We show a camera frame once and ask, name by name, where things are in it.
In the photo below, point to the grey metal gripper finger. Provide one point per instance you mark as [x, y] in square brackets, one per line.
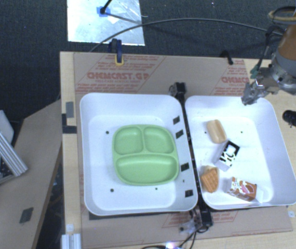
[258, 93]
[247, 95]

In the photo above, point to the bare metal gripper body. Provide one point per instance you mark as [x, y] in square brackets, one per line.
[270, 80]

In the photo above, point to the tan toy bread bun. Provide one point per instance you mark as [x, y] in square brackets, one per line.
[216, 131]

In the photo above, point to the black and white carton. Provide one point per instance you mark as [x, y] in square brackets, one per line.
[227, 155]

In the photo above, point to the white plastic tray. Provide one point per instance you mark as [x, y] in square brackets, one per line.
[98, 165]
[272, 165]

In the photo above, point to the thin black rod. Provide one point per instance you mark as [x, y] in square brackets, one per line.
[189, 141]

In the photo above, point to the orange toy waffle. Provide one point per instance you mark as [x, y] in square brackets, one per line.
[210, 180]

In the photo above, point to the brown and white carton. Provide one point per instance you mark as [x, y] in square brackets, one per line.
[242, 189]

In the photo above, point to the brown cardboard board red print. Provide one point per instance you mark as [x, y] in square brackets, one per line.
[148, 74]

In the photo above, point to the green divided plate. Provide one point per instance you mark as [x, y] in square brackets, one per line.
[145, 155]

